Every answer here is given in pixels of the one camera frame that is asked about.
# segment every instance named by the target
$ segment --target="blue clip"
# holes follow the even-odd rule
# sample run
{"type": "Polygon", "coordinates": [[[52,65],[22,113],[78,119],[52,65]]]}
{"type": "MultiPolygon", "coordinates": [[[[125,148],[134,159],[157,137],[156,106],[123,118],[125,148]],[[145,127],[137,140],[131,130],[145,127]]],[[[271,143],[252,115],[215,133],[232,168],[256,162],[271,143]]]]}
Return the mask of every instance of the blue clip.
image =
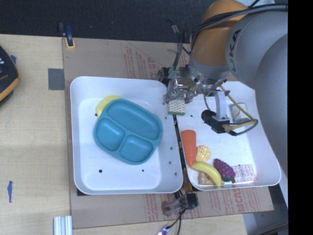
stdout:
{"type": "Polygon", "coordinates": [[[58,36],[66,37],[65,43],[67,48],[75,48],[75,42],[72,35],[72,29],[69,23],[59,23],[58,24],[58,36]]]}

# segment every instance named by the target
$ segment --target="wooden table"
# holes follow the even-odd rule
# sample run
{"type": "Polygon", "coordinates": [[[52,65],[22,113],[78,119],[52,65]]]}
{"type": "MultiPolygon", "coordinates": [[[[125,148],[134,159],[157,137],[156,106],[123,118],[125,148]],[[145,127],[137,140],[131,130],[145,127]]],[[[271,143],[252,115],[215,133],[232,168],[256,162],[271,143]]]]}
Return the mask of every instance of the wooden table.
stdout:
{"type": "MultiPolygon", "coordinates": [[[[65,95],[48,88],[48,69],[63,69],[62,39],[0,35],[0,45],[17,57],[21,75],[0,107],[0,234],[52,235],[53,218],[71,215],[65,95]]],[[[167,223],[74,229],[73,234],[156,235],[167,223]]],[[[246,228],[241,214],[186,219],[180,235],[189,234],[244,235],[246,228]]]]}

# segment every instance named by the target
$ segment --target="blue marker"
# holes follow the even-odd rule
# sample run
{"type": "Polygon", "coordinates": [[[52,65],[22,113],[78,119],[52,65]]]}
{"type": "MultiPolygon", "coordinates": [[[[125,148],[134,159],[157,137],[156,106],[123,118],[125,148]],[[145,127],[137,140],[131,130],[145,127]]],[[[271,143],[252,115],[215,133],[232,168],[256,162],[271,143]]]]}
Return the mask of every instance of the blue marker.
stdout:
{"type": "Polygon", "coordinates": [[[8,193],[9,193],[9,203],[12,203],[12,181],[9,181],[9,185],[8,185],[8,193]]]}

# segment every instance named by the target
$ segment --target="toy banana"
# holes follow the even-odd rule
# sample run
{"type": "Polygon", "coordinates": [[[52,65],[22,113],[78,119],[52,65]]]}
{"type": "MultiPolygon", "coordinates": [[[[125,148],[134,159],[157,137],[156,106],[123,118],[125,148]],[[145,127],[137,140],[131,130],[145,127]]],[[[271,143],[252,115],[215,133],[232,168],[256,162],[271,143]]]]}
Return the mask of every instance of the toy banana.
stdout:
{"type": "Polygon", "coordinates": [[[100,117],[101,113],[103,112],[104,108],[113,100],[116,99],[121,99],[121,97],[119,96],[107,96],[104,99],[102,99],[100,101],[100,103],[98,103],[97,107],[96,107],[96,114],[98,117],[100,117]]]}
{"type": "Polygon", "coordinates": [[[197,161],[192,164],[192,168],[204,172],[217,186],[221,186],[222,177],[214,166],[203,161],[197,161]]]}

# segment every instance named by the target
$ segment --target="blue plate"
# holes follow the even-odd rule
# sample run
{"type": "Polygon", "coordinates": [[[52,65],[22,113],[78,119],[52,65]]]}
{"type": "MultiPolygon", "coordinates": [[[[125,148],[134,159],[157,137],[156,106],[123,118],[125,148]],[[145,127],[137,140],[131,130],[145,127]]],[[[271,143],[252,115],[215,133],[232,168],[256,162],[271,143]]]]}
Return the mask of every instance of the blue plate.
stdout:
{"type": "Polygon", "coordinates": [[[147,161],[162,136],[160,120],[125,99],[110,102],[94,128],[96,143],[109,154],[133,165],[147,161]]]}

